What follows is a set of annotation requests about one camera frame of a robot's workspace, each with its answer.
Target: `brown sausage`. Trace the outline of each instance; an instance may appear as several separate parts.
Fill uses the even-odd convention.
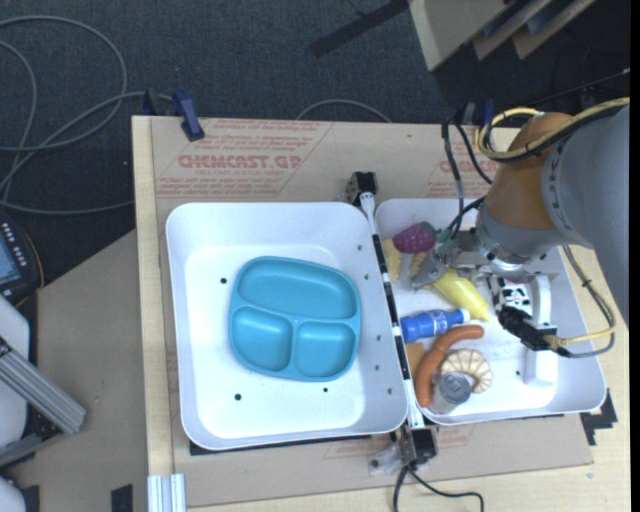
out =
[[[433,397],[431,379],[444,360],[444,356],[449,347],[454,343],[466,339],[478,339],[484,336],[484,329],[481,325],[469,324],[454,327],[440,336],[431,347],[431,350],[422,358],[418,372],[413,380],[416,390],[416,398],[421,407],[429,407]]]

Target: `blue divided plate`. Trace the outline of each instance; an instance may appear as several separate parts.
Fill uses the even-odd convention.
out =
[[[229,341],[236,358],[260,373],[329,381],[353,364],[360,341],[360,296],[336,269],[263,256],[236,276]]]

